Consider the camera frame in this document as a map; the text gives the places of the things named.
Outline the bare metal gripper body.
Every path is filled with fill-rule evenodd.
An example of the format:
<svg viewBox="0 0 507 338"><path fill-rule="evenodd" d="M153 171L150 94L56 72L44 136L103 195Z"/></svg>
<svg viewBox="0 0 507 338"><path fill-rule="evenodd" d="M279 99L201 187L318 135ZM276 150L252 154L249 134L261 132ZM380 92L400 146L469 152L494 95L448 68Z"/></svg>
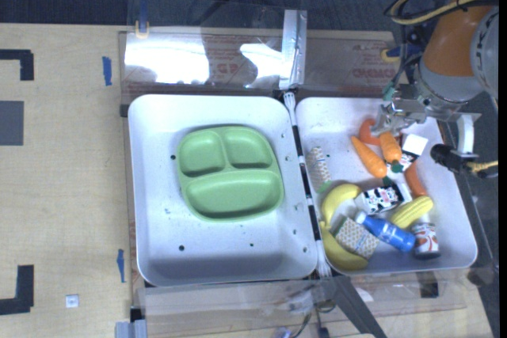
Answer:
<svg viewBox="0 0 507 338"><path fill-rule="evenodd" d="M425 86L401 84L390 88L387 97L387 104L380 107L380 123L424 123L429 117L456 122L461 116L471 116L475 122L481 116L463 112L464 103L443 98Z"/></svg>

